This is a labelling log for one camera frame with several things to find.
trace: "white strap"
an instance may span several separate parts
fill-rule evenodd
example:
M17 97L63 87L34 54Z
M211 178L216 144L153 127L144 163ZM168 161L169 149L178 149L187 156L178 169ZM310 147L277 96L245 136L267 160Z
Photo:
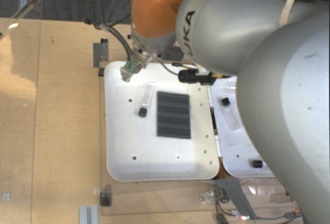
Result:
M280 17L279 17L278 25L280 27L282 27L288 23L290 12L291 12L292 6L294 4L294 1L295 0L286 0L285 5L282 9L282 13L280 14Z

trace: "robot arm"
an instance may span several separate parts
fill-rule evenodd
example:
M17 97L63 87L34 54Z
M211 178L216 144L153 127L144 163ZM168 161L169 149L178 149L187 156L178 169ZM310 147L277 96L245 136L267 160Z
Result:
M207 69L182 72L181 81L200 82L212 73L238 76L238 108L251 141L310 223L327 223L328 0L295 2L281 27L286 0L131 2L136 68L127 62L123 79L128 82L155 56L186 56Z

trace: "wooden table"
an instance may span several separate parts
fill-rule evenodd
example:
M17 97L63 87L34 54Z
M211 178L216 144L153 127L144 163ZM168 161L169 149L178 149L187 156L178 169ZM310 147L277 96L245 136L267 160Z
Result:
M130 33L129 25L116 28ZM99 204L100 86L92 44L100 38L109 39L111 61L125 60L114 37L78 22L25 20L0 40L0 193L11 192L10 201L0 201L0 223L78 224L81 205ZM100 223L216 220L215 211L198 211L101 215Z

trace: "green connector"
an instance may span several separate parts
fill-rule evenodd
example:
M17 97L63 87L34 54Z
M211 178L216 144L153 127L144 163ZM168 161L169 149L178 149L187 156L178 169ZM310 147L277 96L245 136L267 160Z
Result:
M136 72L136 65L131 65L129 72L130 73L135 73Z
M126 62L124 68L125 68L126 70L129 70L129 68L130 68L130 61L127 61L127 62Z

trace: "black connector plug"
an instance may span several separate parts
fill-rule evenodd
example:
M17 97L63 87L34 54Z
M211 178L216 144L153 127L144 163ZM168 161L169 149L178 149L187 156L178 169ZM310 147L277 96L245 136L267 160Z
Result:
M226 218L223 214L221 214L221 213L218 214L216 216L216 218L217 218L217 221L218 221L219 224L228 224L228 222L227 222L227 220L226 220Z
M83 22L87 25L92 25L92 20L89 18L84 19Z
M211 86L217 80L212 77L212 73L210 72L208 75L197 75L198 71L195 69L191 70L181 70L178 75L178 79L181 83L187 84L196 84L200 83L204 86Z
M182 64L179 63L179 62L173 62L173 63L172 63L172 66L175 66L175 67L181 67Z

